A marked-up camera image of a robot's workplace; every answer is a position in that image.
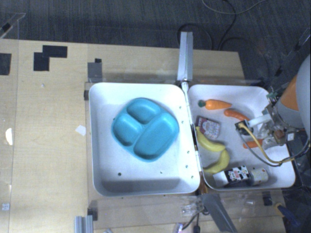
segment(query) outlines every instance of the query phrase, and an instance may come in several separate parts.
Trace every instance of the yellow cable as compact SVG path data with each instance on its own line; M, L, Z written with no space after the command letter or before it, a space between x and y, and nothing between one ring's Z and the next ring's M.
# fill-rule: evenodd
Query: yellow cable
M284 161L273 161L269 158L269 156L266 154L266 152L263 150L261 144L259 143L259 141L257 140L257 138L254 136L254 134L249 130L248 127L246 127L243 123L239 123L238 124L239 128L245 129L247 131L247 133L249 133L249 135L253 138L253 140L255 141L255 143L257 144L257 146L259 147L260 151L262 152L262 154L264 155L264 157L266 157L266 159L268 161L270 161L271 163L275 163L275 164L282 164L285 162L289 162L289 161L293 161L295 158L290 158L288 160L284 160Z

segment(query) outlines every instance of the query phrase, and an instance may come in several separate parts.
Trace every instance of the blue plate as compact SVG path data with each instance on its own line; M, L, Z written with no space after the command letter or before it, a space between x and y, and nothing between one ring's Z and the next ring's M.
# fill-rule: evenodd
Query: blue plate
M160 158L179 133L176 119L149 99L130 101L112 123L114 139L135 157L151 162Z

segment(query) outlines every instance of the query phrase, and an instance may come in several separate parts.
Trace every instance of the gray floor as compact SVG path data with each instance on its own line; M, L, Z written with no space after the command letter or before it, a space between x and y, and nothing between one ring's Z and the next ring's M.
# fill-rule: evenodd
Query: gray floor
M217 10L232 12L221 0L205 1ZM259 0L228 1L238 12ZM20 24L21 39L177 48L178 29L194 24L185 29L194 32L196 49L217 49L234 18L207 9L201 0L0 0L0 25L16 12L27 14ZM226 35L234 39L227 41L223 50L239 52L247 79L261 79L263 86L273 83L277 87L296 74L310 53L308 40L297 54L288 57L310 28L310 14L311 0L263 2L237 15ZM284 71L274 78L280 65ZM305 223L310 222L311 198L310 192L304 192L299 192L299 198L306 198L302 203L306 209L299 213L308 215ZM287 195L289 203L299 204L291 195Z

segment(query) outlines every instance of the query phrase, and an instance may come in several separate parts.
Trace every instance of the carrot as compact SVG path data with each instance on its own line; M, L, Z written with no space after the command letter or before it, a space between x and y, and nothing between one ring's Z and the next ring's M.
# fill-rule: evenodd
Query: carrot
M224 115L227 116L227 117L234 117L240 121L243 121L243 120L246 120L246 121L249 121L249 118L244 116L242 113L240 112L237 112L235 110L232 110L232 109L226 109L224 111Z
M258 141L259 141L260 145L262 145L262 139L258 139ZM258 147L258 145L256 144L255 141L247 142L247 144L248 144L248 146L249 146L251 149Z
M199 101L199 106L207 108L208 110L219 110L219 109L225 109L231 107L231 103L227 103L224 101L220 100L214 100L214 99L209 99L207 101L200 100Z

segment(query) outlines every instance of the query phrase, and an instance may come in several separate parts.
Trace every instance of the yellow banana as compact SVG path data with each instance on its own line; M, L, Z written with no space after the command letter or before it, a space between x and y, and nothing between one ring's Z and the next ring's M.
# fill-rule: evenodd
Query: yellow banana
M212 142L210 140L208 140L200 131L199 127L195 127L196 129L196 136L198 139L198 142L200 143L200 145L209 150L209 151L213 151L213 152L220 152L223 151L225 149L225 145L221 144L221 143L217 143L217 142Z
M230 161L230 156L229 156L228 151L223 150L220 153L218 161L212 164L211 166L209 166L208 168L204 168L203 170L204 172L211 173L211 174L219 173L228 166L229 161Z

